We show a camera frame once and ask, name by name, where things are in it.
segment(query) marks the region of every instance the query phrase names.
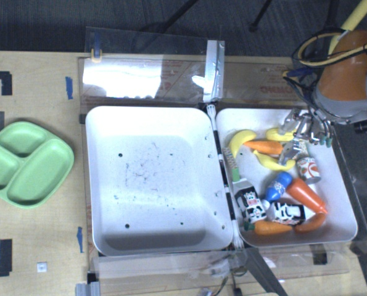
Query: banana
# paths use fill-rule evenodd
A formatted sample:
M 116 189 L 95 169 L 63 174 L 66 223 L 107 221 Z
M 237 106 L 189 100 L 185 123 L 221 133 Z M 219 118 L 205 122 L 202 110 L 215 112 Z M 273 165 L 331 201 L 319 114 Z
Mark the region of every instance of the banana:
M 289 159 L 286 162 L 286 165 L 280 165 L 277 159 L 270 157 L 269 155 L 263 155 L 257 150 L 253 151 L 253 153 L 256 155 L 258 161 L 260 161 L 263 167 L 266 167 L 267 169 L 274 171 L 288 171 L 295 165 L 295 160 L 293 159 Z
M 277 128 L 271 128 L 266 133 L 265 136 L 269 141 L 291 141 L 294 138 L 294 131 L 288 131 L 285 135 L 278 134 Z
M 233 157 L 237 157 L 238 150 L 244 142 L 251 141 L 255 139 L 256 136 L 257 134 L 249 129 L 244 129 L 243 131 L 239 131 L 238 133 L 236 133 L 228 144 L 228 147 L 230 148 Z

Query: orange carrot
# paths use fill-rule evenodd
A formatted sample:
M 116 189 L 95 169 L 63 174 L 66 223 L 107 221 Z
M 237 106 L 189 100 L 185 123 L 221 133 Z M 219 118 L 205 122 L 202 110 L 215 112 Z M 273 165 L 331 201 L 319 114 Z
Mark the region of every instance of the orange carrot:
M 279 141 L 246 141 L 244 145 L 263 154 L 280 155 L 283 150 Z
M 254 230 L 259 236 L 270 236 L 273 234 L 282 234 L 292 230 L 293 227 L 288 224 L 279 224 L 274 221 L 259 220 L 254 224 L 249 224 L 248 230 Z
M 298 224 L 297 226 L 294 226 L 294 231 L 297 233 L 305 233 L 309 231 L 314 231 L 324 223 L 326 220 L 326 214 L 324 213 L 317 213 L 314 217 L 310 218 L 303 224 Z

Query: table surface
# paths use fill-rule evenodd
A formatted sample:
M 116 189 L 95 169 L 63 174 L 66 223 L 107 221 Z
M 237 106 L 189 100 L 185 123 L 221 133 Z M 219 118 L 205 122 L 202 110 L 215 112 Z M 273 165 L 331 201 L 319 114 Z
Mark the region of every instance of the table surface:
M 0 82 L 0 111 L 5 113 L 5 126 L 19 120 L 33 121 L 62 138 L 75 154 L 66 180 L 42 206 L 21 209 L 0 199 L 0 239 L 13 242 L 12 272 L 0 277 L 0 295 L 74 295 L 75 285 L 87 280 L 88 240 L 83 236 L 81 253 L 76 238 L 78 227 L 87 229 L 78 82 L 78 59 L 87 56 L 0 51 L 0 71 L 9 71 L 13 76 L 12 96 L 1 95 Z M 73 80 L 73 99 L 67 97 L 66 76 Z M 344 255 L 347 273 L 286 279 L 282 286 L 289 295 L 367 295 L 356 255 L 349 249 L 344 250 Z M 47 272 L 37 273 L 38 262 L 47 262 Z M 265 293 L 256 282 L 242 283 L 240 287 L 244 295 Z M 191 289 L 157 295 L 198 292 L 199 289 Z M 102 294 L 113 292 L 105 287 Z M 232 295 L 231 288 L 224 288 L 220 295 Z

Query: black corner marker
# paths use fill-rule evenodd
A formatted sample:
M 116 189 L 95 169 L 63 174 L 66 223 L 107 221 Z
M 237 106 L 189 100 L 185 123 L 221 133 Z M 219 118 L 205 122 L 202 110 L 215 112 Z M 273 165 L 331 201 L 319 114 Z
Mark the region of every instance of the black corner marker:
M 10 72 L 0 72 L 0 80 L 1 80 L 1 95 L 11 96 L 13 90 L 12 90 L 12 75 L 10 74 Z
M 0 277 L 12 271 L 12 239 L 0 240 Z

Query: divided green plate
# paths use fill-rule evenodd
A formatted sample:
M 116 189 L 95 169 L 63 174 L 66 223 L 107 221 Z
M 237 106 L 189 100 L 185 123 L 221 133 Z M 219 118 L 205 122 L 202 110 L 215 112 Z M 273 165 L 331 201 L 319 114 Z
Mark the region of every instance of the divided green plate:
M 0 131 L 0 198 L 22 208 L 45 203 L 73 166 L 61 138 L 27 121 Z

